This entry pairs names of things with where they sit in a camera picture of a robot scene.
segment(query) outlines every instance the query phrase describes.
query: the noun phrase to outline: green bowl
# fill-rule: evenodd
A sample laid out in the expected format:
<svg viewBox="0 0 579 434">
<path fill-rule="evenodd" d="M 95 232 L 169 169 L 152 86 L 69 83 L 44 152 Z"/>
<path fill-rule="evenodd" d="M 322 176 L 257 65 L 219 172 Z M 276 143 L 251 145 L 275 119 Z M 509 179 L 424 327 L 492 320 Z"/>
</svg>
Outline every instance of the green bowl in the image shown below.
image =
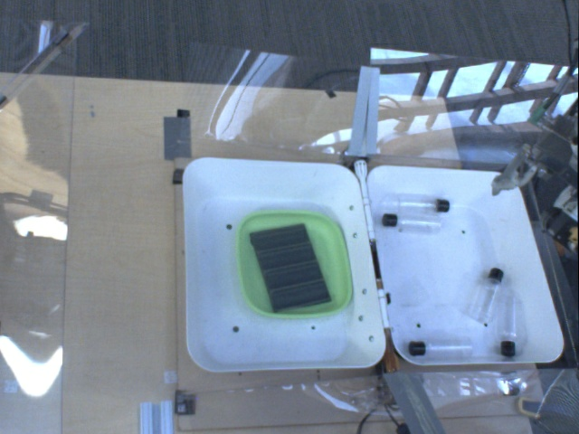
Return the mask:
<svg viewBox="0 0 579 434">
<path fill-rule="evenodd" d="M 331 300 L 315 306 L 273 312 L 250 233 L 303 223 L 306 225 Z M 346 242 L 337 223 L 319 212 L 259 211 L 245 217 L 237 229 L 237 269 L 243 297 L 257 313 L 276 318 L 328 316 L 342 310 L 352 298 L 352 275 Z"/>
</svg>

